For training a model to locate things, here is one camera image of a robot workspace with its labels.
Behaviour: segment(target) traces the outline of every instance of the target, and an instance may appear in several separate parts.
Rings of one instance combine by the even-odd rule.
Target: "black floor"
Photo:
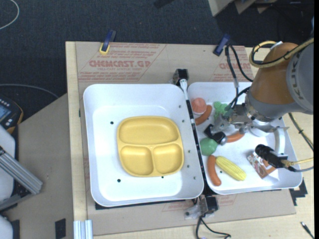
[[[103,41],[108,29],[117,42],[217,44],[224,33],[234,45],[254,46],[264,40],[301,43],[312,29],[314,0],[279,0],[258,13],[238,14],[234,3],[213,17],[208,0],[14,0],[17,20],[0,29],[0,93],[16,101],[24,119],[55,100],[36,86],[66,93],[66,41]],[[289,4],[292,1],[300,5]],[[0,0],[0,28],[17,9]]]

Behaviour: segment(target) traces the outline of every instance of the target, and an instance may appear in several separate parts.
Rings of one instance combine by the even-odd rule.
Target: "table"
[[[267,50],[259,52],[259,56],[267,54]],[[84,221],[88,219],[86,206],[86,193],[84,181],[84,165],[82,152],[81,121],[79,118],[79,92],[77,76],[76,43],[66,42],[66,66],[68,81],[68,105],[70,123],[70,149],[72,166],[72,190],[73,190],[73,217],[74,220]],[[313,116],[297,114],[297,121],[304,128],[306,134],[313,140]],[[312,151],[305,141],[298,135],[288,117],[284,117],[287,126],[290,126],[290,138],[299,159],[311,157]],[[258,220],[242,220],[211,225],[213,230],[227,232],[232,238],[307,238],[307,233],[300,222],[307,224],[314,231],[314,173],[313,170],[304,173],[304,181],[308,194],[305,198],[297,199],[295,215],[260,218]],[[194,226],[183,226],[177,228],[165,228],[124,234],[113,234],[95,236],[98,239],[118,238],[194,238]],[[214,236],[201,226],[199,230],[201,237],[213,238]]]

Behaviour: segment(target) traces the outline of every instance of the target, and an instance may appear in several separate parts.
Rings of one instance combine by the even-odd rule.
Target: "yellow plate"
[[[117,144],[123,168],[134,176],[173,174],[184,163],[178,127],[166,117],[140,116],[121,121]]]

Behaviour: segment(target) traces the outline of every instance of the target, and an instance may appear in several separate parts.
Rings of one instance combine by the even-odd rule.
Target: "blue clip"
[[[230,35],[224,34],[223,38],[219,42],[218,46],[214,49],[213,53],[217,56],[220,56],[220,54],[223,52],[223,47],[228,43],[230,40]]]
[[[101,44],[100,53],[106,55],[110,50],[110,42],[113,42],[116,37],[116,31],[109,30],[108,34],[105,37],[104,43]]]

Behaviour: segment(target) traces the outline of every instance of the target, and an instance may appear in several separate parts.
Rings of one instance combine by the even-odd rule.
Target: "yellow corn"
[[[244,170],[229,159],[222,156],[217,156],[216,164],[234,179],[238,181],[243,181],[246,179],[246,173]]]

